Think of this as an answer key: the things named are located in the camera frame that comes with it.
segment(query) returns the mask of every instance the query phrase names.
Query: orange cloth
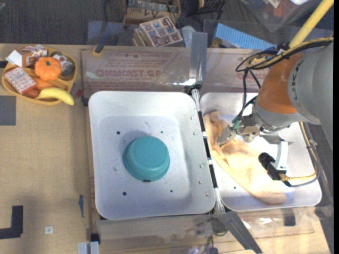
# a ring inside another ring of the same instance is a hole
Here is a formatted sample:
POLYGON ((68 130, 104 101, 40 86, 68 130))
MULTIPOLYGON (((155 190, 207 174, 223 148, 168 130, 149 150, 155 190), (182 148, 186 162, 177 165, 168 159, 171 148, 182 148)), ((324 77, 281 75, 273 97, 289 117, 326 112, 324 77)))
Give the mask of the orange cloth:
POLYGON ((219 118, 219 112, 205 115, 204 124, 212 158, 242 188, 268 204, 281 204, 287 200, 282 183, 272 180, 260 164, 260 152, 239 140, 218 146, 217 138, 228 125, 219 118))

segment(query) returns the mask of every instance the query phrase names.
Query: plastic storage bin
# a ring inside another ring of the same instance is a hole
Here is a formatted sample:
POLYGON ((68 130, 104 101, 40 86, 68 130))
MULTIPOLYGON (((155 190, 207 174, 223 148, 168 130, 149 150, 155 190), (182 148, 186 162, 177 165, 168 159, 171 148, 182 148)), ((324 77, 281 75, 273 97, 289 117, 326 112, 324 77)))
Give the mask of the plastic storage bin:
POLYGON ((312 12, 322 0, 240 0, 273 32, 312 12))

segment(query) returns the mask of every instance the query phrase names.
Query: banana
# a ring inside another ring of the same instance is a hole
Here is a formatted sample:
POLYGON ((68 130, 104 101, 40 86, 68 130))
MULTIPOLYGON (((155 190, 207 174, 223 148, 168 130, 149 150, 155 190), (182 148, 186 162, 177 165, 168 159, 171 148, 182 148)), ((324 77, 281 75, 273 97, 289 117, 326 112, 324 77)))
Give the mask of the banana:
POLYGON ((66 104, 74 105, 74 99, 71 96, 71 94, 58 87, 45 88, 36 97, 36 99, 49 99, 49 98, 59 99, 66 104))

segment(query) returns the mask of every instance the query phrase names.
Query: orange basket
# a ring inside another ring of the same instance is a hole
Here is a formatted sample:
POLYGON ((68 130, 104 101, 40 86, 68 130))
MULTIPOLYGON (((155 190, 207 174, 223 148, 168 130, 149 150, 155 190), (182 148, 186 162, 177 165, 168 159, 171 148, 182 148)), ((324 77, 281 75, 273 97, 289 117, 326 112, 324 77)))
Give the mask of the orange basket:
MULTIPOLYGON (((51 54, 55 53, 55 52, 61 52, 59 50, 56 50, 54 48, 50 48, 48 46, 44 46, 47 51, 48 51, 48 56, 50 56, 51 54)), ((71 61, 73 64, 74 64, 74 70, 73 72, 68 75, 67 77, 64 77, 62 75, 60 75, 58 77, 58 79, 56 80, 53 80, 53 81, 49 81, 50 83, 52 83, 55 87, 58 87, 58 88, 61 88, 61 89, 64 89, 65 91, 67 92, 70 92, 72 86, 73 86, 73 83, 75 81, 75 78, 76 78, 76 75, 77 75, 77 72, 78 72, 78 66, 77 66, 77 63, 76 61, 70 57, 68 54, 64 53, 64 52, 61 52, 64 56, 66 56, 69 61, 71 61)), ((17 65, 14 65, 14 64, 11 64, 10 62, 7 63, 5 69, 4 69, 4 73, 1 77, 1 82, 4 86, 4 88, 11 94, 21 98, 21 99, 24 99, 24 100, 27 100, 27 101, 30 101, 30 102, 33 102, 33 103, 37 103, 37 104, 43 104, 43 105, 55 105, 55 104, 58 104, 58 103, 61 103, 61 100, 59 99, 34 99, 34 98, 30 98, 30 97, 27 97, 25 95, 21 95, 19 92, 17 92, 15 90, 15 88, 5 79, 5 76, 4 74, 6 72, 8 72, 9 70, 13 69, 13 68, 16 68, 17 65)), ((38 77, 37 75, 35 75, 34 73, 34 65, 33 66, 29 66, 29 67, 23 67, 24 71, 30 75, 31 77, 38 77)))

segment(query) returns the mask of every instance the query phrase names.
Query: table surface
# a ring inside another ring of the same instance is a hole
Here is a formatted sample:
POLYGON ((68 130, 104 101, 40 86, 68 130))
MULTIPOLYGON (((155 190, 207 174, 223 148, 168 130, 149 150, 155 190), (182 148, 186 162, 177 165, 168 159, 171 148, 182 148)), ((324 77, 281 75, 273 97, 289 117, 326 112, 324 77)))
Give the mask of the table surface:
MULTIPOLYGON (((19 46, 0 44, 0 61, 19 46)), ((16 126, 0 126, 0 228, 11 226, 12 206, 23 205, 24 212, 23 234, 20 238, 0 240, 3 254, 77 253, 78 243, 88 241, 95 229, 91 213, 87 107, 77 94, 82 89, 81 51, 91 46, 49 46, 69 54, 78 63, 79 72, 71 91, 75 105, 44 106, 17 98, 16 126), (84 197, 84 217, 78 204, 80 195, 84 197), (53 225, 53 234, 44 234, 46 225, 53 225)), ((0 95, 10 94, 0 86, 0 95)), ((312 233, 256 241, 264 253, 330 253, 319 219, 311 216, 312 233)), ((235 241, 218 248, 221 253, 254 253, 235 241)), ((161 253, 170 254, 170 250, 161 253)))

